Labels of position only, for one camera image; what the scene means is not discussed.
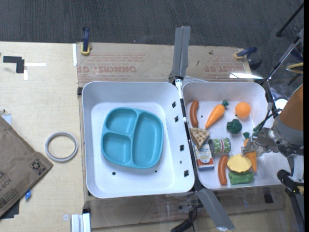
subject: wooden table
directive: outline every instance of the wooden table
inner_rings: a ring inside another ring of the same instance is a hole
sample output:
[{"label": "wooden table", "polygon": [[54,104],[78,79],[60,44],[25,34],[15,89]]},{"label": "wooden table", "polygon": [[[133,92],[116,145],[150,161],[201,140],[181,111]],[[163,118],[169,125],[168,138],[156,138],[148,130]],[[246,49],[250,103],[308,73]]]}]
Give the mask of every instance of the wooden table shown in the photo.
[{"label": "wooden table", "polygon": [[[0,232],[69,232],[67,218],[81,214],[84,205],[78,75],[73,44],[0,42],[0,52],[1,59],[17,56],[27,64],[46,63],[46,66],[27,66],[28,79],[24,80],[23,74],[15,72],[15,64],[0,62],[0,107],[12,114],[12,127],[17,133],[44,155],[45,142],[55,132],[67,131],[79,142],[73,159],[53,162],[51,171],[31,189],[31,198],[20,200],[18,215],[0,220]],[[73,151],[73,143],[59,137],[51,142],[50,151],[57,157],[65,157]],[[293,215],[287,200],[284,209],[233,215],[231,220],[238,231],[276,231],[278,227],[282,231],[297,231]],[[179,223],[181,221],[93,230],[157,232],[169,231]],[[218,231],[209,226],[209,217],[200,218],[196,223],[199,231]],[[211,229],[203,230],[205,225]]]}]

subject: toy orange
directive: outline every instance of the toy orange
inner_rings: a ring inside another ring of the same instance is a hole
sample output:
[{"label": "toy orange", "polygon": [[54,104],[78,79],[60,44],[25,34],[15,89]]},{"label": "toy orange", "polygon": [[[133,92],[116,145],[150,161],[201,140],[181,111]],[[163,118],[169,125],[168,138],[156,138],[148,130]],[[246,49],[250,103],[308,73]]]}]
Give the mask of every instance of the toy orange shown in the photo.
[{"label": "toy orange", "polygon": [[246,102],[240,102],[235,107],[235,113],[238,117],[247,117],[251,112],[251,106]]}]

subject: gray carpet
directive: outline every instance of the gray carpet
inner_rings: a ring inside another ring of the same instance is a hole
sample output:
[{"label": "gray carpet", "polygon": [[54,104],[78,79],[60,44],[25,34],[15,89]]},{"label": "gray carpet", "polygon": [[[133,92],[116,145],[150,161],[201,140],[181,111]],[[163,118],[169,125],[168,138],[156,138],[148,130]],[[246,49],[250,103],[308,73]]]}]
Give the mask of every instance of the gray carpet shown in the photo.
[{"label": "gray carpet", "polygon": [[304,0],[0,0],[0,41],[174,44],[191,26],[190,45],[257,47],[267,76],[304,26]]}]

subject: toy carrot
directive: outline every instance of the toy carrot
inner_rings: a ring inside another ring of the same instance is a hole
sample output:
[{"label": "toy carrot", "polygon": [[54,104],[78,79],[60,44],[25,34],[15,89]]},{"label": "toy carrot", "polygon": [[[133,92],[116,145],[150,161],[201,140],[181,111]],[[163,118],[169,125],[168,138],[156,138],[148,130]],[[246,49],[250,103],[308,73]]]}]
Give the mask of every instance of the toy carrot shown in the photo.
[{"label": "toy carrot", "polygon": [[[249,133],[248,132],[245,132],[243,133],[243,136],[245,137],[245,142],[244,142],[244,146],[247,145],[247,142],[249,141]],[[245,154],[246,157],[248,157],[250,160],[251,160],[251,163],[252,163],[252,169],[253,171],[256,172],[257,170],[257,164],[256,164],[256,151],[253,151],[253,152],[247,152]]]},{"label": "toy carrot", "polygon": [[214,107],[214,109],[212,110],[205,124],[206,129],[208,129],[208,127],[210,127],[214,122],[216,122],[224,114],[225,107],[227,105],[228,105],[228,102],[224,100],[222,104],[218,104]]}]

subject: toy sausage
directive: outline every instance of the toy sausage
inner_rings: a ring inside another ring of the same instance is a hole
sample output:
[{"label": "toy sausage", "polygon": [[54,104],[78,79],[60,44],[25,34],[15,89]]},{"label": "toy sausage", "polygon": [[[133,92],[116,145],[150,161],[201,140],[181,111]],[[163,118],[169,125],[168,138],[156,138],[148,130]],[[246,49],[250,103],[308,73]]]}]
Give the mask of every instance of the toy sausage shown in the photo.
[{"label": "toy sausage", "polygon": [[197,120],[197,108],[199,102],[193,101],[190,108],[190,121],[193,127],[198,127],[198,120]]},{"label": "toy sausage", "polygon": [[227,178],[226,178],[226,174],[225,174],[225,168],[226,168],[226,165],[227,165],[227,161],[228,161],[228,155],[221,156],[221,158],[219,160],[218,177],[219,177],[220,184],[222,186],[225,186],[227,184]]}]

